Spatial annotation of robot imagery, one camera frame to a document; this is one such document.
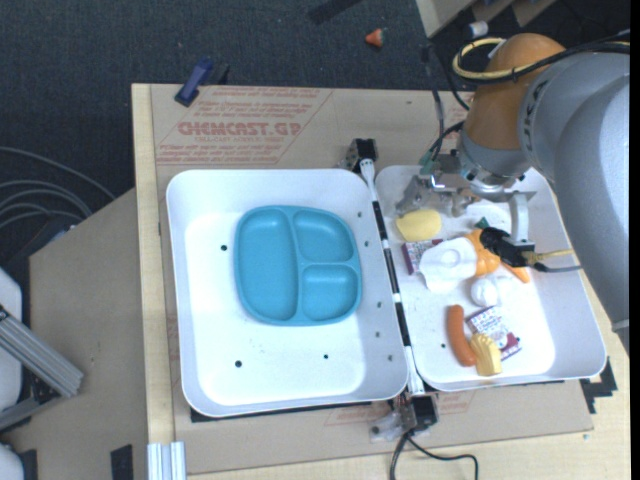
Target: blue object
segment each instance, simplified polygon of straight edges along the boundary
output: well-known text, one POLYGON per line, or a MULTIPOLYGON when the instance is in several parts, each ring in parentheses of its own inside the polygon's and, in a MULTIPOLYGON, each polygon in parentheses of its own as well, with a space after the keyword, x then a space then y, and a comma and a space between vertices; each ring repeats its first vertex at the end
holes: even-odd
POLYGON ((203 84, 207 80, 207 78, 209 78, 212 71, 213 62, 211 61, 211 59, 207 57, 201 58, 198 61, 198 64, 196 64, 196 67, 193 68, 193 71, 191 73, 191 76, 189 77, 189 80, 187 80, 187 83, 184 84, 182 86, 182 89, 180 89, 180 92, 176 94, 175 100, 185 107, 190 106, 191 103, 193 103, 193 100, 195 100, 198 94, 200 94, 200 91, 198 91, 198 86, 203 84))
POLYGON ((255 208, 240 219, 233 247, 238 295, 263 322, 335 323, 360 304, 358 248, 349 226, 331 212, 255 208))

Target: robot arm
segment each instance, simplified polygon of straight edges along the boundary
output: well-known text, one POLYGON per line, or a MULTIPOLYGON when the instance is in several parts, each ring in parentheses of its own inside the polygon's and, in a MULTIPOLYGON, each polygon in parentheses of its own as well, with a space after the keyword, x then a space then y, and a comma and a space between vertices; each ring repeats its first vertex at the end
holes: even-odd
MULTIPOLYGON (((504 42, 485 73, 512 80, 479 87, 459 156, 461 174, 480 194, 509 186, 530 167, 548 180, 573 249, 629 353, 630 56, 623 47, 602 50, 567 55, 536 34, 504 42), (550 57, 559 60, 517 76, 519 66, 550 57)), ((459 58, 454 70, 461 71, 459 58)))

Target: blue clamp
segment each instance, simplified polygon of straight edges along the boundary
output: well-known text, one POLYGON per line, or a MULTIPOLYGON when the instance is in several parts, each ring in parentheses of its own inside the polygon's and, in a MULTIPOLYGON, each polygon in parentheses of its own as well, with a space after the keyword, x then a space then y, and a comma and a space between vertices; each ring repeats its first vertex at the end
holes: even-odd
POLYGON ((198 86, 203 84, 207 78, 209 78, 212 71, 213 62, 211 59, 207 57, 200 59, 198 64, 196 64, 196 67, 193 68, 193 72, 191 73, 189 80, 187 80, 187 83, 182 86, 182 89, 180 89, 180 92, 175 95, 174 99, 181 105, 189 107, 198 94, 200 94, 198 86))

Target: orange object on floor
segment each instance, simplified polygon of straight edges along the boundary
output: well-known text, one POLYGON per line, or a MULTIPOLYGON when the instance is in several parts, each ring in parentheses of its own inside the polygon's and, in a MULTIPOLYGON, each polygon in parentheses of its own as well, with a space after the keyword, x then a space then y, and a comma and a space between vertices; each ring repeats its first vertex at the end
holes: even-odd
POLYGON ((377 28, 370 34, 367 34, 364 40, 373 46, 381 48, 384 42, 384 31, 381 28, 377 28))

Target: black floor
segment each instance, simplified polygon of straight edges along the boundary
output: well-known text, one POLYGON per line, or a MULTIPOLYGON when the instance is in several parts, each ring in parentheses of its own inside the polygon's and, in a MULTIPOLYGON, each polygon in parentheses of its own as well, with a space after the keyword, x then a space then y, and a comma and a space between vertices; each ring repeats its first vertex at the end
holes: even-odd
MULTIPOLYGON (((229 64, 233 85, 447 88, 420 62, 415 0, 0 0, 0 16, 0 146, 60 162, 115 196, 133 187, 131 84, 183 83, 204 55, 229 64), (378 26, 389 33, 376 52, 363 37, 378 26)), ((470 21, 464 11, 432 38, 444 58, 470 21)), ((629 27, 630 0, 560 0, 525 29, 507 10, 490 32, 573 46, 629 27)), ((77 176, 0 149, 0 265, 45 223, 33 205, 86 214, 43 185, 12 199, 27 187, 7 185, 18 180, 55 183, 92 211, 109 202, 77 176)))

